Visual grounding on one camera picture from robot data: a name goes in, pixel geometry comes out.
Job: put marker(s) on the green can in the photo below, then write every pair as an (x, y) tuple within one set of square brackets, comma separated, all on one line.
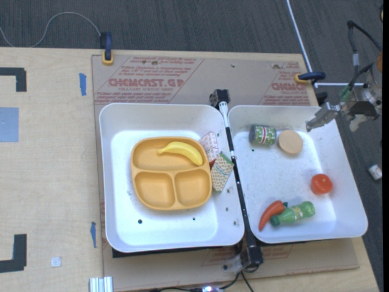
[(263, 135)]

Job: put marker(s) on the orange tomato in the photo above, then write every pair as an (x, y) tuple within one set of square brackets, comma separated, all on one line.
[(321, 183)]

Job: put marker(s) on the brown cardboard board red print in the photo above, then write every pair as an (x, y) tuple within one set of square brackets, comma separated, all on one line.
[(243, 81)]

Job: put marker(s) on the tan round biscuit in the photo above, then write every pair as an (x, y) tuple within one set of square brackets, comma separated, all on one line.
[(290, 141)]

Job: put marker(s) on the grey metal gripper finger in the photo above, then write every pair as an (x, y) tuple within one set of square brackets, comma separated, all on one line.
[(358, 123), (322, 116)]

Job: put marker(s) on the small white square object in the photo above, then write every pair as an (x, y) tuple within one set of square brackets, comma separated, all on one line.
[(375, 172)]

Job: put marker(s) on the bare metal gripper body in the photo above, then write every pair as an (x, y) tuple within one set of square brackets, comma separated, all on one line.
[(363, 108)]

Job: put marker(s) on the orange carrot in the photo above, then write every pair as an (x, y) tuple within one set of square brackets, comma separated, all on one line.
[(269, 213)]

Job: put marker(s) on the white and orange carton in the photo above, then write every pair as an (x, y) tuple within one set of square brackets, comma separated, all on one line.
[(209, 144)]

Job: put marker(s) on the green bottle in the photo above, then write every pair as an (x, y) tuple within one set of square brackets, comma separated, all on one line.
[(294, 213)]

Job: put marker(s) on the white plastic tray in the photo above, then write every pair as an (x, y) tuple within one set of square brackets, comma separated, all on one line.
[(170, 230), (282, 175)]

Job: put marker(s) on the yellow banana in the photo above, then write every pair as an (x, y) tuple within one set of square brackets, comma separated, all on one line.
[(185, 151)]

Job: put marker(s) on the green-topped patterned carton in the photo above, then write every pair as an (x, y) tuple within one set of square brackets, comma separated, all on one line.
[(221, 172)]

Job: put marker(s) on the orange divided plate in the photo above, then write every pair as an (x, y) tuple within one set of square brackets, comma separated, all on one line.
[(154, 189)]

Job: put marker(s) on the thin black and white rod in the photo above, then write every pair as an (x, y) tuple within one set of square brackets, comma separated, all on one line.
[(237, 175)]

